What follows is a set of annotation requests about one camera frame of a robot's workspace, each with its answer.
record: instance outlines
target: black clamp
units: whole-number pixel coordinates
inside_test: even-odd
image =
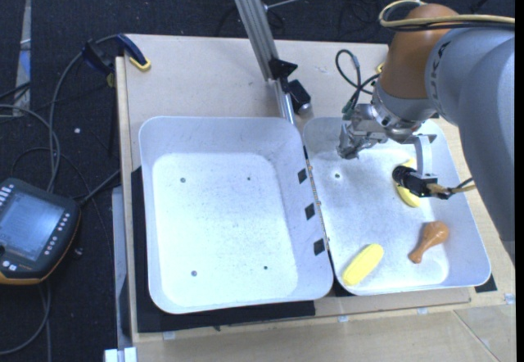
[[[298,67],[298,65],[283,61],[282,59],[271,58],[269,61],[269,69],[274,79],[278,79],[282,85],[282,90],[288,93],[291,97],[293,111],[297,115],[303,115],[311,108],[311,96],[302,86],[298,79],[291,82],[287,81],[287,77]]]
[[[129,61],[141,71],[147,71],[151,68],[149,61],[140,51],[138,46],[127,36],[117,34],[116,42],[128,53]],[[104,52],[98,46],[97,42],[89,39],[82,49],[82,58],[94,69],[106,76],[107,83],[110,87],[115,85],[115,61],[114,58]]]

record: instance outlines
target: wooden board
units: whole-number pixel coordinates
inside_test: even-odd
[[[152,63],[151,69],[143,73],[124,58],[118,58],[116,62],[129,284],[134,285],[130,173],[140,166],[138,131],[141,124],[156,115],[264,116],[278,115],[278,109],[273,88],[263,81],[251,45],[246,39],[135,34],[129,37]],[[354,89],[339,76],[335,67],[335,55],[341,48],[351,50],[359,58],[363,79],[376,73],[376,67],[384,61],[387,53],[386,45],[366,43],[279,40],[276,41],[276,44],[282,59],[299,65],[292,78],[297,78],[313,99],[313,113],[305,119],[297,118],[299,129],[303,128],[307,119],[315,116],[339,116],[341,108],[353,93]],[[354,79],[355,70],[350,61],[341,60],[341,65],[350,78]],[[363,102],[366,99],[368,97],[363,95],[360,101]],[[462,156],[457,130],[445,122],[439,124],[445,131],[461,179],[465,179],[469,174]],[[514,295],[515,293],[514,266],[506,255],[478,194],[469,192],[468,200],[490,257],[492,271],[499,287],[498,291],[480,294],[476,293],[473,288],[451,288],[380,297],[328,296],[315,302],[317,316],[313,319],[232,326],[223,328],[220,333],[213,328],[199,328],[177,332],[177,338],[201,340],[198,342],[200,344],[194,342],[193,345],[203,346],[204,352],[209,351],[209,355],[213,355],[212,346],[207,346],[206,343],[211,340],[220,343],[223,339],[217,337],[222,337],[224,332],[246,334],[246,342],[249,342],[252,335],[275,328],[297,328],[299,330],[300,328],[312,328],[311,331],[308,330],[308,334],[314,336],[315,341],[321,342],[323,335],[320,334],[320,330],[316,330],[316,326],[333,324],[339,316],[344,317],[348,314],[350,319],[354,320],[370,323],[373,321],[379,324],[382,321],[383,328],[387,330],[393,323],[389,319],[398,321],[399,315],[408,319],[410,317],[418,319],[420,309],[422,312],[442,314],[439,320],[443,323],[446,320],[453,320],[453,323],[456,323],[457,318],[453,310],[505,304],[505,294]],[[179,349],[176,344],[167,346],[163,342],[162,334],[138,333],[136,314],[133,309],[135,302],[133,287],[129,289],[129,300],[132,339],[135,345],[140,345],[138,348],[140,355],[144,354],[145,357],[148,351],[156,349],[159,358],[163,357],[162,355],[168,357],[170,352]],[[224,358],[243,360],[225,356]]]

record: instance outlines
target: yellow cable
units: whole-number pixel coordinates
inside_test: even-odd
[[[490,23],[501,23],[506,25],[515,25],[515,19],[512,17],[504,16],[490,16],[490,15],[477,15],[477,14],[459,14],[455,16],[441,16],[432,18],[413,18],[403,20],[387,20],[387,16],[391,13],[392,9],[396,9],[400,6],[407,4],[416,4],[417,6],[425,5],[426,2],[419,0],[399,0],[394,1],[382,9],[378,15],[378,19],[382,27],[401,27],[405,25],[432,25],[432,24],[455,24],[463,23],[467,21],[485,21]]]

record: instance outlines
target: wooden table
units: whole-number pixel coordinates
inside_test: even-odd
[[[141,72],[116,60],[120,154],[131,340],[138,360],[516,360],[515,270],[477,192],[468,192],[473,216],[490,258],[497,290],[473,287],[380,296],[326,296],[316,315],[259,324],[198,328],[176,334],[139,333],[135,310],[131,172],[140,166],[138,131],[156,115],[278,115],[274,91],[263,81],[247,39],[130,34],[151,60]],[[312,97],[308,119],[340,116],[353,88],[338,74],[335,55],[351,50],[363,79],[376,73],[387,45],[276,41],[279,56],[298,65],[298,79]],[[341,58],[355,75],[349,57]],[[367,101],[363,95],[361,102]],[[469,177],[458,131],[439,120],[461,179]]]

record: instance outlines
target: yellow object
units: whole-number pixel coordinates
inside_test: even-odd
[[[414,168],[415,160],[410,158],[408,162],[403,164],[403,166]],[[404,201],[404,203],[411,206],[412,208],[418,208],[420,206],[420,197],[413,195],[407,188],[403,188],[399,184],[395,185],[396,191],[399,193],[399,196]]]
[[[383,256],[384,249],[380,244],[366,246],[344,270],[344,284],[351,287],[359,283],[377,267]]]
[[[133,57],[129,57],[129,62],[135,65],[142,72],[145,72],[149,70],[149,68],[151,68],[151,61],[147,58],[146,58],[146,63],[144,65],[140,65],[140,63]]]

